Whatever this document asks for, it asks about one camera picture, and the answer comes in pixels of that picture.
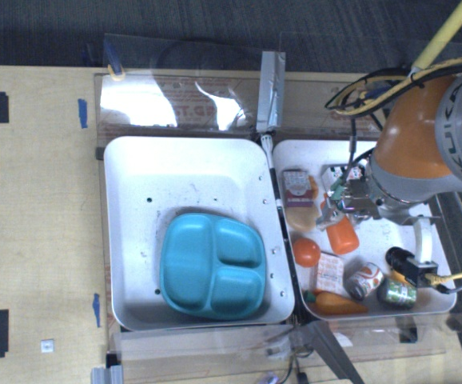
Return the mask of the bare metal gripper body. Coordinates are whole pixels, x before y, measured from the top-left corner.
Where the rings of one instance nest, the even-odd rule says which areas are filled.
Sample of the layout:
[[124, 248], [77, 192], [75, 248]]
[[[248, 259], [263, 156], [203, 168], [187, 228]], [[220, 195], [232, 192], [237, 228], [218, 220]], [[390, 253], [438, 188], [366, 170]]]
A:
[[333, 185], [333, 199], [346, 214], [356, 219], [407, 219], [410, 204], [386, 193], [373, 177], [338, 181]]

